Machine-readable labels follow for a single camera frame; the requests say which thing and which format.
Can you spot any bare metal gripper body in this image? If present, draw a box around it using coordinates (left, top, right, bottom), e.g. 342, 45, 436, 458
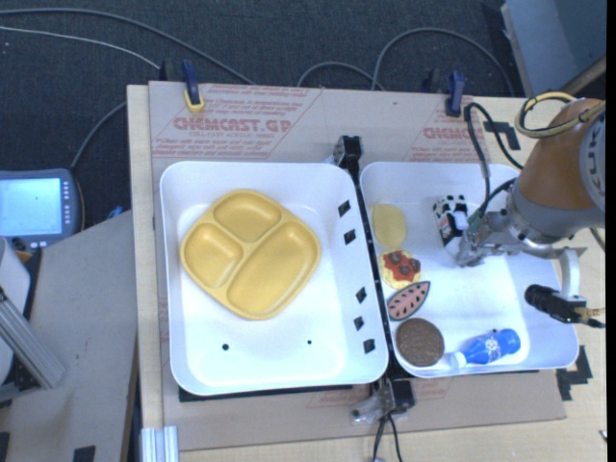
465, 208, 534, 256

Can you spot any cow print milk carton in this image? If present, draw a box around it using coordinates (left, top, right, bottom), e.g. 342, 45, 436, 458
432, 193, 472, 248

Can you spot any white plastic tray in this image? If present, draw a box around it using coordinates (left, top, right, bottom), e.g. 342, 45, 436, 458
358, 161, 580, 380
158, 160, 391, 398

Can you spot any toy spaghetti with meatballs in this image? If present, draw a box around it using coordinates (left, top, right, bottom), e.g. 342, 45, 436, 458
377, 248, 424, 291

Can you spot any pink watermelon slice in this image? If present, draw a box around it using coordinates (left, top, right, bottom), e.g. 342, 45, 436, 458
386, 280, 432, 322

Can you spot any yellow oval potato chip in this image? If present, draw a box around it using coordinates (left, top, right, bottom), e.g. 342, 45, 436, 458
371, 202, 408, 249

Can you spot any thin black and white rod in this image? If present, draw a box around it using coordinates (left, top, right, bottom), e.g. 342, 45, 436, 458
352, 155, 392, 385

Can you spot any blue bottle with white cap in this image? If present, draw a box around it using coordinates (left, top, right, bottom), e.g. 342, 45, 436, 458
444, 327, 523, 371

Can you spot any brown round biscuit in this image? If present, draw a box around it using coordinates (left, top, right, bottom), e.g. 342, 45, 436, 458
395, 317, 446, 369

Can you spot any yellow divided plate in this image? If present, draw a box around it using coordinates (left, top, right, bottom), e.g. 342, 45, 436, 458
178, 188, 323, 321

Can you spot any brown cardboard board, red print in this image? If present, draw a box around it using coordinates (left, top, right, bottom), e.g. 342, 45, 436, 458
147, 80, 569, 452

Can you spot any black cylinder on white bracket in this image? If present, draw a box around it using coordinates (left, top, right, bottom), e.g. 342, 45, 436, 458
521, 235, 591, 325

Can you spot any black block with thin wires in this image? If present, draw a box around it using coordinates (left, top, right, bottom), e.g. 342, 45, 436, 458
335, 134, 364, 168
369, 377, 417, 414

